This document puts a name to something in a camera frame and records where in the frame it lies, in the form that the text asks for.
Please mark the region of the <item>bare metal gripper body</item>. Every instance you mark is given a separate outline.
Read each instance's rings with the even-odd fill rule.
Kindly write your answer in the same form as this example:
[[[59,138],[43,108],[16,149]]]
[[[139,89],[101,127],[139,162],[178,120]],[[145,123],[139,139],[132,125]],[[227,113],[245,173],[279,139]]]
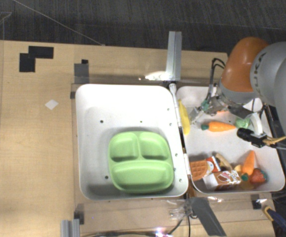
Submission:
[[[228,100],[224,95],[215,95],[205,99],[201,103],[200,109],[211,116],[218,111],[228,111],[241,119],[247,119],[253,114],[252,111],[244,108],[243,105]]]

